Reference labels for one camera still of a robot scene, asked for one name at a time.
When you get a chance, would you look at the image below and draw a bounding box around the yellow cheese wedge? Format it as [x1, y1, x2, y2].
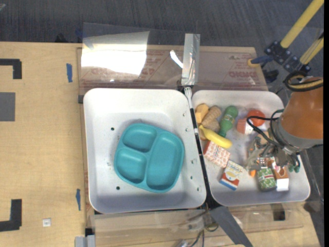
[194, 103, 210, 125]

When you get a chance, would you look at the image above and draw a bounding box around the white plastic tray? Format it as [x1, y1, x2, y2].
[191, 90, 311, 207]
[83, 87, 207, 214]

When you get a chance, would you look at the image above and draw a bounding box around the yellow banana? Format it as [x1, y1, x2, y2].
[198, 125, 233, 149]

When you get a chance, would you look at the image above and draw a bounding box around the red orange ball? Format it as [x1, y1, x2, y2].
[247, 109, 266, 127]

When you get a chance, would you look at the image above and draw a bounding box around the green carton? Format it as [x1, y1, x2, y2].
[257, 167, 278, 192]

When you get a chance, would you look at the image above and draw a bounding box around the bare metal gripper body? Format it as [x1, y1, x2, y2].
[266, 142, 297, 169]

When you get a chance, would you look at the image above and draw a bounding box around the tan ice cream cone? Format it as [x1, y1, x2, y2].
[201, 105, 223, 134]

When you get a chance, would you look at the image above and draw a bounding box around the white packet orange pattern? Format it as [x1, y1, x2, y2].
[203, 140, 231, 169]

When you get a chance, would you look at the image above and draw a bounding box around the blue divided plate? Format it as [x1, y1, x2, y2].
[113, 122, 186, 193]

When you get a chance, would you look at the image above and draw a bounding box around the thin black and white rod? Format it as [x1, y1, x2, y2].
[184, 86, 212, 201]

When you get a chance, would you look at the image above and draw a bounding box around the white red blue carton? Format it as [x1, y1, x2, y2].
[218, 160, 244, 191]

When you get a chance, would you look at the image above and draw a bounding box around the small orange can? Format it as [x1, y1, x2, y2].
[236, 118, 254, 135]

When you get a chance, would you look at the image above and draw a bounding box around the green bottle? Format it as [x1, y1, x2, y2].
[218, 105, 239, 138]

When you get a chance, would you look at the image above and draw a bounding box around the brown and white carton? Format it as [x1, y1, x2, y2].
[271, 163, 290, 192]

